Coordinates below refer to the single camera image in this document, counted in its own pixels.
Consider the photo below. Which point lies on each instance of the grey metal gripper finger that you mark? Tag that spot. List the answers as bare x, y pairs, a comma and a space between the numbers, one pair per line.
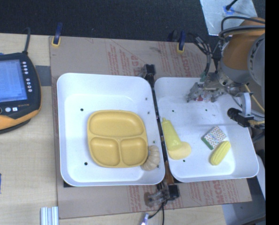
216, 95
193, 91

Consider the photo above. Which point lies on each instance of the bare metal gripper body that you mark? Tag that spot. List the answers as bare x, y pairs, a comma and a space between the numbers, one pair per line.
216, 84

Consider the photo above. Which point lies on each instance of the red and white small packet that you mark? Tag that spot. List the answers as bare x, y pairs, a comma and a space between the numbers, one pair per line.
201, 98

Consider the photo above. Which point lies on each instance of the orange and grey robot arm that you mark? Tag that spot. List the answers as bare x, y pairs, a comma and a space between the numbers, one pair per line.
237, 48

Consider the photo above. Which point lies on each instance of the white plastic tray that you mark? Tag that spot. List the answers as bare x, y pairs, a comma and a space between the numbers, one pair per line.
195, 123
106, 90

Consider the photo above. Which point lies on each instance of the thin black and white rod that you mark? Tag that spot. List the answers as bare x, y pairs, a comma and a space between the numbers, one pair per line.
156, 107

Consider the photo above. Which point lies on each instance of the white dotted green-edged carton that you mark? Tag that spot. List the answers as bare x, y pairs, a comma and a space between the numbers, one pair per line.
214, 136

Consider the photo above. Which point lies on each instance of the yellow squeeze bottle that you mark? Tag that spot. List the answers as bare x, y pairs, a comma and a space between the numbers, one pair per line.
171, 135

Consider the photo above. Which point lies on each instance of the yellow corn cob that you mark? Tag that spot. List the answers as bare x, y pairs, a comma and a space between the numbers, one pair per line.
220, 153

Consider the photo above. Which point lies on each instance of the beige ribbed croissant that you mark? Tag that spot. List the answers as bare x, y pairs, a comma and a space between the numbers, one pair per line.
153, 159

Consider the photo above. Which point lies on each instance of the yellow divided plate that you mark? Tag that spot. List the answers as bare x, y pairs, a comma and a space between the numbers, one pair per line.
117, 137

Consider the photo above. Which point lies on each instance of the brown cardboard board red print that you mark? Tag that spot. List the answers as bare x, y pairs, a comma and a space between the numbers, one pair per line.
87, 55

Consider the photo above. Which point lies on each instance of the black cylinder on white bracket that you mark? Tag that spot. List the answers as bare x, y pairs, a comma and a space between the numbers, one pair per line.
240, 118

